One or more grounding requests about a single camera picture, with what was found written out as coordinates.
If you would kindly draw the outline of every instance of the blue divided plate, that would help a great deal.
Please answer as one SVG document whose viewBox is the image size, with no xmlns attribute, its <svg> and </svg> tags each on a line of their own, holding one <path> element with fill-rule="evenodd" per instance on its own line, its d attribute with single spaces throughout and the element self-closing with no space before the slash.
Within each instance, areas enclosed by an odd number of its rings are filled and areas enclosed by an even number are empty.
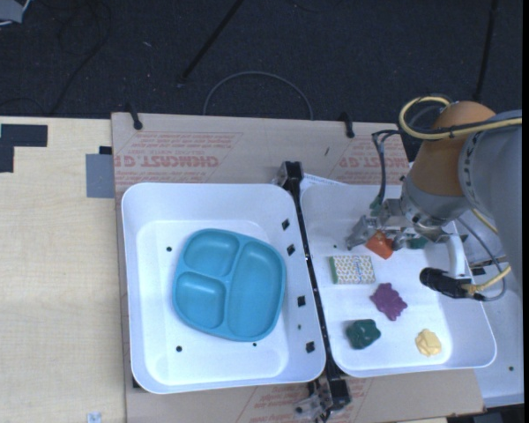
<svg viewBox="0 0 529 423">
<path fill-rule="evenodd" d="M 220 229 L 186 241 L 173 280 L 173 305 L 188 325 L 237 341 L 257 341 L 276 326 L 286 266 L 270 244 Z"/>
</svg>

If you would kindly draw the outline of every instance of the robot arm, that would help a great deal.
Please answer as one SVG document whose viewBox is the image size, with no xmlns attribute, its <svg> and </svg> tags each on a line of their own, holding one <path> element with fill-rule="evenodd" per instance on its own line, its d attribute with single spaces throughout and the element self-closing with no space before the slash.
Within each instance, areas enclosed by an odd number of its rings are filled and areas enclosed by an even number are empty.
<svg viewBox="0 0 529 423">
<path fill-rule="evenodd" d="M 446 106 L 432 130 L 421 134 L 406 125 L 404 116 L 415 102 L 424 100 Z M 401 197 L 386 199 L 376 219 L 363 217 L 347 237 L 347 247 L 388 226 L 408 227 L 434 242 L 447 241 L 443 227 L 475 209 L 494 220 L 510 267 L 521 279 L 521 112 L 496 115 L 476 102 L 429 97 L 406 105 L 400 124 L 407 133 L 424 139 L 403 181 Z M 397 236 L 392 247 L 399 249 L 401 241 Z"/>
</svg>

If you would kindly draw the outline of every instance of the black pole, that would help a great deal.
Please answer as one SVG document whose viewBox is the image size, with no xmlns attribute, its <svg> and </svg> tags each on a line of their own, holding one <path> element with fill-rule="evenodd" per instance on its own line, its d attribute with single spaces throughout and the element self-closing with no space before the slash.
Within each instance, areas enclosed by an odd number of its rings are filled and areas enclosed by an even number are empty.
<svg viewBox="0 0 529 423">
<path fill-rule="evenodd" d="M 482 64 L 480 68 L 480 76 L 478 77 L 478 85 L 474 93 L 474 100 L 481 102 L 482 98 L 482 87 L 484 86 L 484 78 L 486 77 L 486 71 L 488 68 L 488 58 L 490 54 L 490 45 L 492 44 L 492 37 L 494 36 L 494 23 L 495 16 L 497 14 L 499 0 L 492 0 L 492 7 L 490 9 L 489 20 L 488 20 L 488 33 L 486 34 L 486 44 L 484 45 L 484 56 L 482 57 Z"/>
<path fill-rule="evenodd" d="M 208 38 L 208 40 L 205 42 L 204 46 L 200 49 L 200 51 L 197 53 L 197 55 L 194 57 L 192 62 L 189 64 L 189 66 L 184 70 L 184 72 L 178 77 L 178 84 L 177 87 L 183 87 L 186 84 L 186 80 L 188 79 L 188 76 L 191 74 L 191 72 L 194 70 L 194 68 L 197 66 L 197 64 L 200 62 L 200 60 L 204 57 L 205 53 L 210 49 L 212 44 L 215 42 L 216 39 L 218 39 L 218 36 L 223 31 L 223 29 L 226 27 L 226 25 L 229 23 L 229 20 L 235 15 L 237 10 L 241 7 L 242 3 L 245 0 L 236 0 L 229 12 L 226 14 L 226 17 L 220 22 L 218 27 L 214 30 L 212 35 Z"/>
</svg>

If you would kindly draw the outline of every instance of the patterned rectangular object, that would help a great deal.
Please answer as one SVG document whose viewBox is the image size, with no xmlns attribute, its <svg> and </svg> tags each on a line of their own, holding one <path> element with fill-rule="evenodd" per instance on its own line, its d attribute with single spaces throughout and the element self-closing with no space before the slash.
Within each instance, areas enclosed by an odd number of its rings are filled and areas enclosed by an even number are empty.
<svg viewBox="0 0 529 423">
<path fill-rule="evenodd" d="M 329 257 L 335 284 L 372 284 L 376 281 L 370 256 Z"/>
</svg>

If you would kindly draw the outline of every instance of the purple object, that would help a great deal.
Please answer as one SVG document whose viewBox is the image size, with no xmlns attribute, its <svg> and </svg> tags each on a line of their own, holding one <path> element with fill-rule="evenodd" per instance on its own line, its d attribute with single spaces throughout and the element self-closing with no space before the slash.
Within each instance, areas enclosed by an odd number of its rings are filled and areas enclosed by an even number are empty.
<svg viewBox="0 0 529 423">
<path fill-rule="evenodd" d="M 370 299 L 376 304 L 376 308 L 388 316 L 391 321 L 396 321 L 402 310 L 407 307 L 389 282 L 380 284 Z"/>
</svg>

